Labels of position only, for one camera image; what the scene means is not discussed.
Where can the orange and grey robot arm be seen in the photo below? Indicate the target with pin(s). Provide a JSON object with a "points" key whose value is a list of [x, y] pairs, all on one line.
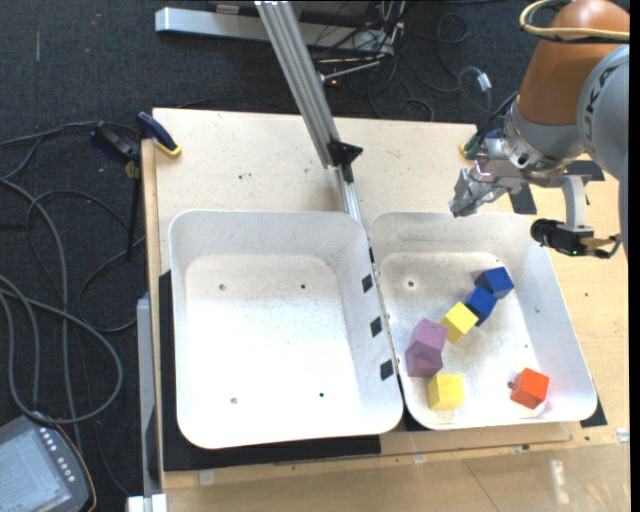
{"points": [[560, 75]]}

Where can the black cylinder on white bracket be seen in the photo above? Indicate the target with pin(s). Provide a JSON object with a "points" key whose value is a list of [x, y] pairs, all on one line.
{"points": [[565, 235]]}

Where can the orange cube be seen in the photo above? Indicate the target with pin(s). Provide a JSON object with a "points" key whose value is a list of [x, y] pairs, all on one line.
{"points": [[530, 387]]}

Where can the pale wood board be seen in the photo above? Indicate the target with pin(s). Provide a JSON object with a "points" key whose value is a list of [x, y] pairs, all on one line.
{"points": [[250, 165]]}

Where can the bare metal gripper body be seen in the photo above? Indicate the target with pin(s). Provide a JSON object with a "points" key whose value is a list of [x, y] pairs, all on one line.
{"points": [[505, 167]]}

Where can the blue cube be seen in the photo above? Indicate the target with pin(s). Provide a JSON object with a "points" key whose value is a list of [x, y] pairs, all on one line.
{"points": [[481, 302], [496, 281]]}

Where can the yellow cube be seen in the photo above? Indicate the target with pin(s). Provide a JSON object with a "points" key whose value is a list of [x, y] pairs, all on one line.
{"points": [[445, 391], [459, 321]]}

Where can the bare metal gripper finger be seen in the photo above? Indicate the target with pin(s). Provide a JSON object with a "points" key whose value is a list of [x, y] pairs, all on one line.
{"points": [[482, 199], [462, 192]]}

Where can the purple cube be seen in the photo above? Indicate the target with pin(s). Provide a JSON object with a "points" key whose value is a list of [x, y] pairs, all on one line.
{"points": [[422, 364], [429, 335]]}

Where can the white plastic tray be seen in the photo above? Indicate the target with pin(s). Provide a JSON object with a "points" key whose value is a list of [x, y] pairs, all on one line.
{"points": [[270, 340], [480, 380]]}

